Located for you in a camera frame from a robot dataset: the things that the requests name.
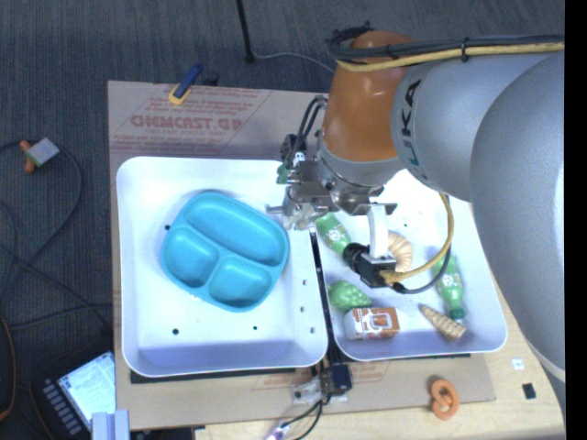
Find brown and white carton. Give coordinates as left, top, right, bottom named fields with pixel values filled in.
left=343, top=306, right=401, bottom=341

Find blue divided plate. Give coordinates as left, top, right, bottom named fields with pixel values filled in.
left=160, top=191, right=291, bottom=314

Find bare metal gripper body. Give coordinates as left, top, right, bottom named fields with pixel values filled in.
left=282, top=159, right=384, bottom=217

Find beige ice cream cone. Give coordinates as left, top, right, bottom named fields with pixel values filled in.
left=418, top=303, right=468, bottom=342

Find orange pretzel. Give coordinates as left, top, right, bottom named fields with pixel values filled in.
left=427, top=378, right=460, bottom=422

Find white plastic tray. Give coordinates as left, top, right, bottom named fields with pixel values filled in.
left=115, top=155, right=329, bottom=379
left=315, top=167, right=508, bottom=363

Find brown cardboard board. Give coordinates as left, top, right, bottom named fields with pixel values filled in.
left=106, top=80, right=497, bottom=431

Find beige croissant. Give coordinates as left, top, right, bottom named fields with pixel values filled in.
left=387, top=230, right=415, bottom=274

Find black block with wires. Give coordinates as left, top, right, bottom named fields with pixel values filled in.
left=319, top=362, right=354, bottom=396
left=280, top=133, right=309, bottom=166

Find green plastic bottle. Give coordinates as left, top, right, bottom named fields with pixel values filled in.
left=432, top=254, right=467, bottom=321
left=315, top=213, right=354, bottom=257

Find orange carrot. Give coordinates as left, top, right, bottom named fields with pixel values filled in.
left=18, top=139, right=38, bottom=175

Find grey and green cube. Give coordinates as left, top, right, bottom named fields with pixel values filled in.
left=25, top=137, right=61, bottom=169

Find green grapes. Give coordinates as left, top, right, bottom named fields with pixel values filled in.
left=327, top=280, right=373, bottom=314

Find black cylinder on white bracket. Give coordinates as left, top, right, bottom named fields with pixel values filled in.
left=341, top=203, right=398, bottom=289

